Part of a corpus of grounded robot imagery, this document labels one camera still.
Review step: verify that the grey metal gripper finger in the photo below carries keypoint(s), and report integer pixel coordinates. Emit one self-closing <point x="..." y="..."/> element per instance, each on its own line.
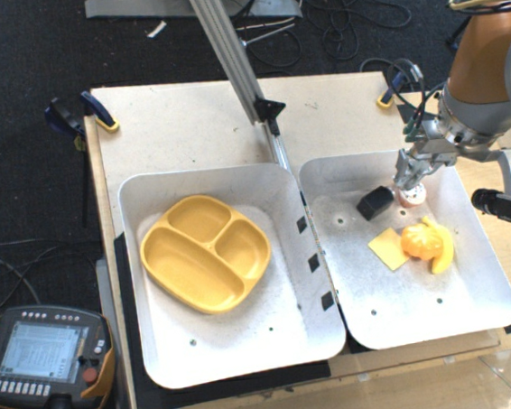
<point x="424" y="167"/>
<point x="402" y="170"/>

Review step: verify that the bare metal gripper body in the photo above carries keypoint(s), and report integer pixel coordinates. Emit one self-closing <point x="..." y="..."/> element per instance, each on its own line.
<point x="435" y="141"/>

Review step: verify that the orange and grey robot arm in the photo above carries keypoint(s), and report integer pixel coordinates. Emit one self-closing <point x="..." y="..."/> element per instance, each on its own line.
<point x="480" y="57"/>

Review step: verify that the pink sprinkled doughnut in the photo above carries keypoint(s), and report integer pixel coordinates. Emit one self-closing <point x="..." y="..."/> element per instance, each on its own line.
<point x="414" y="198"/>

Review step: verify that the black box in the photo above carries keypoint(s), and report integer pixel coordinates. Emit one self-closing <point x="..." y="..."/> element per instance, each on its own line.
<point x="375" y="204"/>

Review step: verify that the orange pumpkin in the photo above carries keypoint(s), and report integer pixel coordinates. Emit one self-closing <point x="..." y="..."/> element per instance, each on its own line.
<point x="420" y="240"/>

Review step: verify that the yellow cheese slice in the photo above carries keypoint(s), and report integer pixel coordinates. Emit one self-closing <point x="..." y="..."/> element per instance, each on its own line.
<point x="386" y="249"/>

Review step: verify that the yellow banana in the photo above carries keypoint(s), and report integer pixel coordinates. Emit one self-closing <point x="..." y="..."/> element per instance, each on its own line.
<point x="446" y="251"/>

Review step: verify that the white plastic tray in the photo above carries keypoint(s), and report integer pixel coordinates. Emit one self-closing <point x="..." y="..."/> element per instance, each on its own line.
<point x="233" y="337"/>
<point x="411" y="305"/>

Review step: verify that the yellow divided plate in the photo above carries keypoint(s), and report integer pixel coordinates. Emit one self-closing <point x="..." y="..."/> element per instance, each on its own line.
<point x="198" y="259"/>

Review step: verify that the pale wood board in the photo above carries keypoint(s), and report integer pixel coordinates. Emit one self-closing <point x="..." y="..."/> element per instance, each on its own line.
<point x="174" y="126"/>

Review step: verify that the black cylinder on white bracket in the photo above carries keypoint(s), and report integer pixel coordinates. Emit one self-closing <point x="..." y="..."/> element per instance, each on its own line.
<point x="505" y="206"/>

